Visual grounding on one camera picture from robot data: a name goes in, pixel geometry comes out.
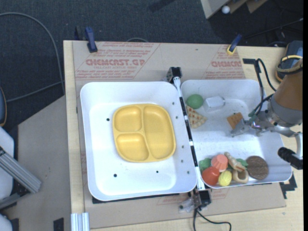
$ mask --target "green toy lime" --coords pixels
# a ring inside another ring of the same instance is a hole
[[[203,97],[199,94],[193,94],[188,97],[186,104],[193,109],[198,109],[203,105]]]

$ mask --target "brown cookie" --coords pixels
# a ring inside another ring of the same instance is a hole
[[[250,156],[246,159],[248,174],[257,180],[263,180],[269,175],[269,166],[260,156]]]

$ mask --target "toy tomato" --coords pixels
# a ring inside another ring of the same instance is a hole
[[[219,170],[213,166],[206,168],[202,172],[202,179],[207,185],[216,185],[219,178]]]

